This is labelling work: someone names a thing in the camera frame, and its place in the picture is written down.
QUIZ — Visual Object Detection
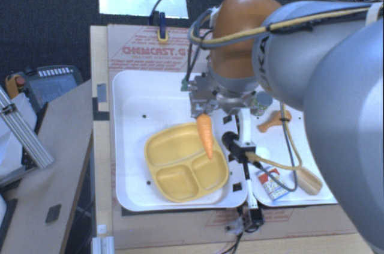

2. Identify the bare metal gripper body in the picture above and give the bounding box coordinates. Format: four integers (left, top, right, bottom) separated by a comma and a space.
187, 73, 258, 114

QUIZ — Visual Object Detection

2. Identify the orange carrot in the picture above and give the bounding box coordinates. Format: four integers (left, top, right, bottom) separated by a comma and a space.
196, 113, 214, 160

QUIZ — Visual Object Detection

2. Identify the small green can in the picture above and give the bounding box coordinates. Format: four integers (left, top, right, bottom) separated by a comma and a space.
250, 91, 274, 117

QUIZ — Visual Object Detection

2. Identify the yellow divided plate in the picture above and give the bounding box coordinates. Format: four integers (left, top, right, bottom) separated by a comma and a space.
143, 122, 230, 204

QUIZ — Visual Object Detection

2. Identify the brown chicken drumstick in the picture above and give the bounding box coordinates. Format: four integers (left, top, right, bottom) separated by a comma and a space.
257, 109, 292, 133

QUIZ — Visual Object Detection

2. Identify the white plastic tray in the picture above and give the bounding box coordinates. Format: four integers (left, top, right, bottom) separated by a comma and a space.
214, 96, 338, 207
112, 70, 248, 212

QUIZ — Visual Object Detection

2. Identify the thin black and white rod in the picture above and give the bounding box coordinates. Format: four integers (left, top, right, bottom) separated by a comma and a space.
242, 160, 256, 209

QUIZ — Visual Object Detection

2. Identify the red and white carton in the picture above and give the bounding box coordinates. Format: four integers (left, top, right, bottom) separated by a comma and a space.
257, 166, 290, 202

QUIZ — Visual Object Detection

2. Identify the brown cardboard board red print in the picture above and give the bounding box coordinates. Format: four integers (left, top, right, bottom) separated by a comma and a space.
106, 23, 358, 250

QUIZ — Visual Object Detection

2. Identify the tan bread piece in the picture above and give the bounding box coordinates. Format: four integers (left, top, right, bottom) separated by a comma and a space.
296, 167, 324, 196

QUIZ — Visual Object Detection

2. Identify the black cylinder on white bracket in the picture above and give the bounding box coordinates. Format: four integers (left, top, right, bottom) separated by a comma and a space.
221, 107, 257, 163

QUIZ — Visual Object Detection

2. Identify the black block with thin wires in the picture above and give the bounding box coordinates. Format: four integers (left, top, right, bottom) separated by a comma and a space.
242, 207, 265, 227

